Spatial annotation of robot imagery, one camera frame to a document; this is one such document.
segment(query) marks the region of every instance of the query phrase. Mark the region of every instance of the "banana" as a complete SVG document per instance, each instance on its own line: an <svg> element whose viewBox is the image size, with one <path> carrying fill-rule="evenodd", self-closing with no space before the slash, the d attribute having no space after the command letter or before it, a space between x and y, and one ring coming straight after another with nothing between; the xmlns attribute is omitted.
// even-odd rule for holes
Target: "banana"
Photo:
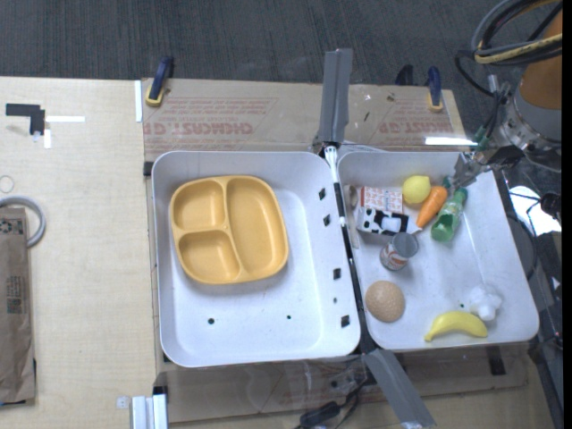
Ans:
<svg viewBox="0 0 572 429"><path fill-rule="evenodd" d="M431 329L425 336L425 341L431 341L435 335L452 331L462 331L475 337L488 335L486 325L478 316L466 311L448 311L433 320Z"/></svg>

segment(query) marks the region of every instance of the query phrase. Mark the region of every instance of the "wooden table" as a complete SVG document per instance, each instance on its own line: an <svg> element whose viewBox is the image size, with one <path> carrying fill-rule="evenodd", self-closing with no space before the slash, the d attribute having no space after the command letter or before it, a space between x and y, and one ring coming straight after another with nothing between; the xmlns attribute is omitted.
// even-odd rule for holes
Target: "wooden table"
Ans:
<svg viewBox="0 0 572 429"><path fill-rule="evenodd" d="M157 374L134 82L0 78L0 91L2 104L85 116L51 124L46 149L42 138L29 135L28 118L0 115L0 175L13 178L12 194L37 200L47 219L44 238L29 252L37 398L2 408L0 426L127 428L129 410L118 399L149 395ZM528 372L527 385L515 390L434 397L427 406L439 427L550 427L532 364ZM297 417L188 427L288 428ZM361 407L347 427L365 424L400 427L391 409L378 404Z"/></svg>

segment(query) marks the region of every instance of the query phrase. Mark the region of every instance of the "white tray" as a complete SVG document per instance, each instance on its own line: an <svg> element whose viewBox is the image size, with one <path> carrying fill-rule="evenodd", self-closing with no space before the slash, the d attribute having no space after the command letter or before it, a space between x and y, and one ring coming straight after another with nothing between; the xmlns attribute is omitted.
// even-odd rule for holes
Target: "white tray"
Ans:
<svg viewBox="0 0 572 429"><path fill-rule="evenodd" d="M342 185L401 189L413 174L429 175L441 184L452 174L457 153L354 152L341 157L338 174ZM476 344L528 341L539 325L534 300L513 240L496 181L491 172L479 175L468 188L463 221L453 241L431 239L430 226L417 234L419 251L398 271L385 269L379 252L388 237L359 232L360 246L354 249L362 294L376 280L398 284L406 308L395 323L376 320L366 311L368 331L385 349L413 350ZM348 215L351 210L346 206ZM404 213L416 218L407 205ZM424 340L433 319L449 310L468 311L467 295L477 284L491 284L502 296L497 318L488 323L488 337L475 338L450 333Z"/></svg>
<svg viewBox="0 0 572 429"><path fill-rule="evenodd" d="M258 282L195 282L173 249L172 194L187 181L239 174L257 176L275 192L288 234L288 263ZM152 182L159 327L172 362L202 367L338 358L356 348L355 296L332 176L323 159L304 152L174 151L156 160Z"/></svg>

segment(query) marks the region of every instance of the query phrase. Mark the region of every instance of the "paper bag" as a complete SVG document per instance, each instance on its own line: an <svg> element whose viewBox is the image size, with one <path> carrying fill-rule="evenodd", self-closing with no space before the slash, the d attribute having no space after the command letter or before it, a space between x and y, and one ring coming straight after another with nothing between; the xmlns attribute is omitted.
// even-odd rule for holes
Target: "paper bag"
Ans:
<svg viewBox="0 0 572 429"><path fill-rule="evenodd" d="M36 392L24 208L0 208L0 403Z"/></svg>

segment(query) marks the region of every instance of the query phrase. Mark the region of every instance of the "green bottle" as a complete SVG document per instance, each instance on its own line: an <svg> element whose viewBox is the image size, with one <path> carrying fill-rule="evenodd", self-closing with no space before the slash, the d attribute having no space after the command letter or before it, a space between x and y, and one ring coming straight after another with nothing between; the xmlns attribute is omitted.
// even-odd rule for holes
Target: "green bottle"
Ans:
<svg viewBox="0 0 572 429"><path fill-rule="evenodd" d="M452 240L463 213L463 205L465 205L467 195L465 188L458 188L453 196L445 202L437 214L437 221L431 228L432 239L437 241Z"/></svg>

